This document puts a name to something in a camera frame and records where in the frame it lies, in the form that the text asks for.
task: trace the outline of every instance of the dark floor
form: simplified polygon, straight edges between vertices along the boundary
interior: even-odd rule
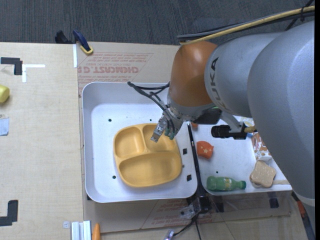
[[[178,45],[177,35],[254,20],[303,7],[309,0],[0,0],[0,42],[55,43],[74,29],[88,41]],[[284,31],[290,21],[229,34]],[[315,239],[308,217],[303,221]]]

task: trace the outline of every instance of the green bottle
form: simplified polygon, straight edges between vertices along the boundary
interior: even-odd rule
[[[211,191],[232,191],[236,188],[244,190],[247,184],[244,180],[236,181],[230,177],[209,176],[206,187]]]

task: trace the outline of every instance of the yellow divided plate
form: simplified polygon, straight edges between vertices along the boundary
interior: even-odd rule
[[[150,140],[156,123],[142,123],[119,130],[113,139],[113,154],[121,179],[131,187],[149,187],[177,178],[182,170],[175,139],[162,135]]]

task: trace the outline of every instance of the wooden table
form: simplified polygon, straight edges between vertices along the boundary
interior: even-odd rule
[[[14,75],[13,65],[0,64],[0,84],[10,88],[9,99],[0,103],[0,115],[9,117],[9,134],[0,136],[0,217],[7,216],[9,201],[18,200],[17,221],[0,226],[2,240],[68,240],[70,229],[64,228],[64,222],[84,220],[78,70],[73,49],[71,44],[1,43],[0,57],[20,58],[24,65],[45,65],[27,68],[23,82],[21,75]],[[298,206],[293,199],[289,203],[290,216],[201,224],[201,237],[306,240]],[[112,232],[101,239],[160,240],[167,231]],[[176,239],[197,237],[193,225]]]

